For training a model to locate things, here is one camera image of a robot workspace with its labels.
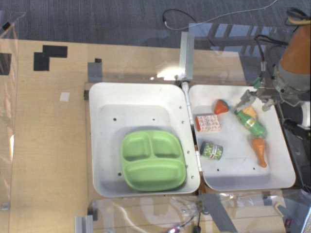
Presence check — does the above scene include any orange toy drumstick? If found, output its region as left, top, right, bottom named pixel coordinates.
left=251, top=137, right=268, bottom=168

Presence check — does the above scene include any black cylinder on white bracket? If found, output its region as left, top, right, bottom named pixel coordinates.
left=283, top=100, right=311, bottom=141

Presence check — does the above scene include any green divided plate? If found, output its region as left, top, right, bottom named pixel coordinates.
left=121, top=130, right=188, bottom=192

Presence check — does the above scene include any green can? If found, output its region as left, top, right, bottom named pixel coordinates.
left=199, top=141, right=224, bottom=161

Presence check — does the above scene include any white plastic tray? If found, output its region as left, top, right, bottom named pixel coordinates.
left=188, top=84, right=297, bottom=192
left=88, top=82, right=201, bottom=199

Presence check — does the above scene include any yellow toy biscuit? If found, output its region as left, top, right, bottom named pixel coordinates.
left=242, top=105, right=258, bottom=119

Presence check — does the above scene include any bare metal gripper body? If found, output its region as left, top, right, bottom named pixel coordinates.
left=254, top=81, right=305, bottom=107

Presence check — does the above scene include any orange and white carton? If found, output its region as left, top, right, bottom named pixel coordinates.
left=194, top=114, right=222, bottom=133

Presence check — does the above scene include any red toy strawberry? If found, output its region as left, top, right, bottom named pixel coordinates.
left=214, top=99, right=231, bottom=115

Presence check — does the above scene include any green bottle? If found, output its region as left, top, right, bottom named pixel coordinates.
left=234, top=109, right=266, bottom=138

